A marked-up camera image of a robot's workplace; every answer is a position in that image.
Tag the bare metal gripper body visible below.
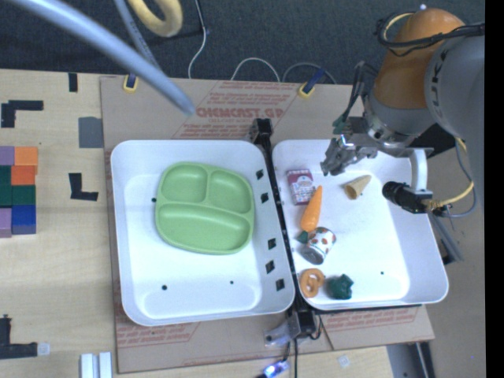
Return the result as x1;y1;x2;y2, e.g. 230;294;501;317
333;116;411;161

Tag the tan ice cream cone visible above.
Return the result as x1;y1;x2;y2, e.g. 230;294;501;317
343;174;372;201

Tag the red and white carton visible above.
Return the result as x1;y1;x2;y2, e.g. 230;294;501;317
285;168;317;206

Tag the orange carrot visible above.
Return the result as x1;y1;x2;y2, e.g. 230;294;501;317
295;184;324;245

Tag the thin black rod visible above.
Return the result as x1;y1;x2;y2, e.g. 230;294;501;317
261;131;305;315

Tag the white can strawberry print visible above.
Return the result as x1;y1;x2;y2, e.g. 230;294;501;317
300;226;337;266

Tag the white plastic tray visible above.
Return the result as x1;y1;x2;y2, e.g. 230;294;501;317
271;138;450;312
109;139;297;328

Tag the orange pretzel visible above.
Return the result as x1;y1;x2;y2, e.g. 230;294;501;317
298;267;327;299

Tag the brown cardboard board red print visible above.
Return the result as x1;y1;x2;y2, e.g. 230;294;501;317
98;76;436;374

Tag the green broccoli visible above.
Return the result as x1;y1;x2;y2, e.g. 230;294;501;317
327;273;354;301

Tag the green divided plate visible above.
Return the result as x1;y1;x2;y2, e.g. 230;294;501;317
154;161;255;256

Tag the orange cube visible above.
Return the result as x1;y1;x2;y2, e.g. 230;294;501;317
10;165;38;187
14;146;39;169

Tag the green cube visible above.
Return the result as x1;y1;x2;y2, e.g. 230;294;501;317
0;165;13;207
11;184;37;207

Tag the blue cube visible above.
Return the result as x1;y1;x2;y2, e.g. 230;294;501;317
11;204;38;235

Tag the black cylinder on white bracket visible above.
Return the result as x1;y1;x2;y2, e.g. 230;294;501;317
382;146;435;215

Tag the black block with wires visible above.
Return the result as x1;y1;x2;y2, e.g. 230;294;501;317
287;308;317;339
250;117;274;146

